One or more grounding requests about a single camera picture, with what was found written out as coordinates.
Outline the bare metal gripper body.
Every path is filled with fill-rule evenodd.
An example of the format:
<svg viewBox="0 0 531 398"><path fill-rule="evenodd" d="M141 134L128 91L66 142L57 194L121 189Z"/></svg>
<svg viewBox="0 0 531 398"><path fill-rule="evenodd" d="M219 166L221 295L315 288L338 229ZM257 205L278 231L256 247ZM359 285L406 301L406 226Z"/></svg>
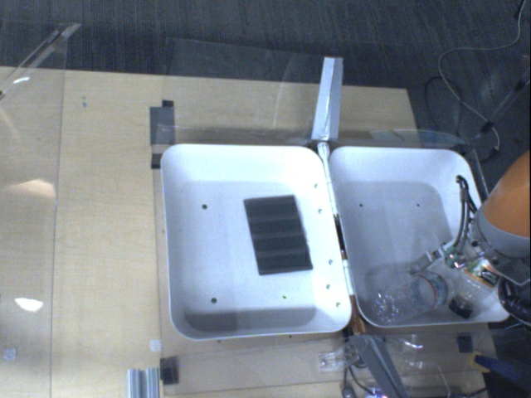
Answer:
<svg viewBox="0 0 531 398"><path fill-rule="evenodd" d="M441 257L445 265L452 269L464 269L477 261L485 260L488 264L497 264L500 253L487 242L462 239L441 247Z"/></svg>

